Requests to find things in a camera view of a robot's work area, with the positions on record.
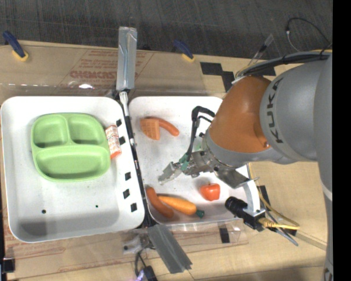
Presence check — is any thin black and white rod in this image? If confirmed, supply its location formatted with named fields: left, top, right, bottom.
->
left=119, top=91, right=149, bottom=228

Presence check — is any orange and white packet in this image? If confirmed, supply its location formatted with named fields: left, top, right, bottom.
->
left=105, top=125, right=123, bottom=160

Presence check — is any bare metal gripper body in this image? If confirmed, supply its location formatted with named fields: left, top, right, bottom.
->
left=181, top=150, right=223, bottom=179

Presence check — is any brown cardboard board red print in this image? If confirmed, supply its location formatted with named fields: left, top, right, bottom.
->
left=0, top=39, right=328, bottom=281

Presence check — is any orange toy carrot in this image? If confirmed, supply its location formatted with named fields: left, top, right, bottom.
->
left=157, top=194, right=205, bottom=219

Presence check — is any black cylinder on white bracket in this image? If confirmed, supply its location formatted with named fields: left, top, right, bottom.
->
left=218, top=168, right=267, bottom=231

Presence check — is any white plastic tray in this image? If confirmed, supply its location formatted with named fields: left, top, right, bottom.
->
left=0, top=95, right=146, bottom=244
left=128, top=95, right=253, bottom=226

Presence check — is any green divided plate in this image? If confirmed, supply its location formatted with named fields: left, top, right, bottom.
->
left=30, top=112, right=112, bottom=183

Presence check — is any orange toy sausage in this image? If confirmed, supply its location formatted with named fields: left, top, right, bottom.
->
left=145, top=186, right=175, bottom=219
left=146, top=116, right=180, bottom=137

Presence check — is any black block with thin wires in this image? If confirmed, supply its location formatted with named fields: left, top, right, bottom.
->
left=142, top=265, right=159, bottom=281

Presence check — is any orange toy waffle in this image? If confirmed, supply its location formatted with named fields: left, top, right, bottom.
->
left=139, top=118, right=160, bottom=141

